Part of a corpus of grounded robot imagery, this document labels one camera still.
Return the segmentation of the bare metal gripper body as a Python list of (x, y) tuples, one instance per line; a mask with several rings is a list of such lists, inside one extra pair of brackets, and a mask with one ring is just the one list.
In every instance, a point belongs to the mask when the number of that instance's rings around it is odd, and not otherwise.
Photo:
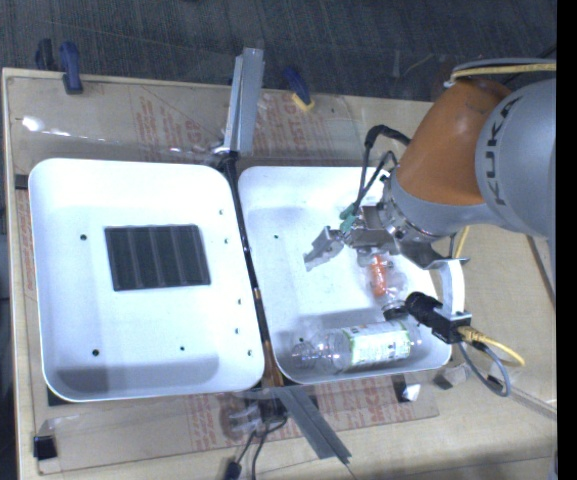
[(350, 205), (342, 213), (342, 236), (347, 246), (363, 255), (401, 253), (400, 245), (381, 222), (378, 205)]

